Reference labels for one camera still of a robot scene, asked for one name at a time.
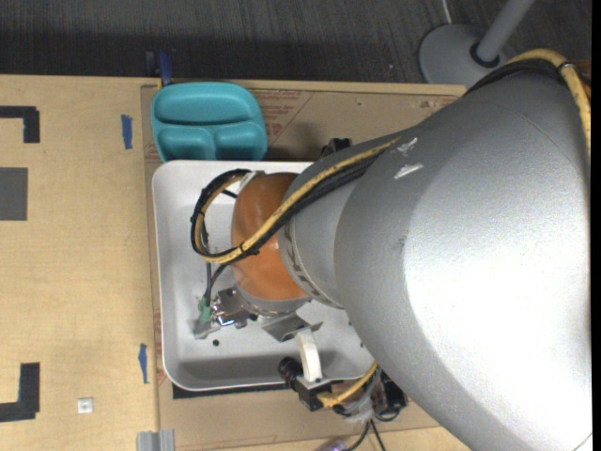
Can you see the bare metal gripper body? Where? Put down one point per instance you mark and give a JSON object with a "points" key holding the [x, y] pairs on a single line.
{"points": [[235, 306]]}

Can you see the black cylinder on white bracket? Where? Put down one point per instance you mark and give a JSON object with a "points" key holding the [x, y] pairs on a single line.
{"points": [[310, 353]]}

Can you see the small white square block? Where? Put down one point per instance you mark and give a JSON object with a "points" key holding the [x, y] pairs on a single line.
{"points": [[85, 405]]}

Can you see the grey round pole stand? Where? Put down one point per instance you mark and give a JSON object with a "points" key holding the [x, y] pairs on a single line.
{"points": [[451, 52]]}

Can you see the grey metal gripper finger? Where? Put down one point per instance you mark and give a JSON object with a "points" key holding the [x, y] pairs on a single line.
{"points": [[205, 329]]}

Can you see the white plastic tray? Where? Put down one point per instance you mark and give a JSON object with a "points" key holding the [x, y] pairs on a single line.
{"points": [[183, 261]]}

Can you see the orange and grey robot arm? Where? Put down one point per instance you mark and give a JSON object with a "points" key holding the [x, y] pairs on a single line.
{"points": [[460, 261]]}

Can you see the blue divided plate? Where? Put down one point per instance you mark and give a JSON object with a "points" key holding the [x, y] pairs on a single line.
{"points": [[206, 106]]}

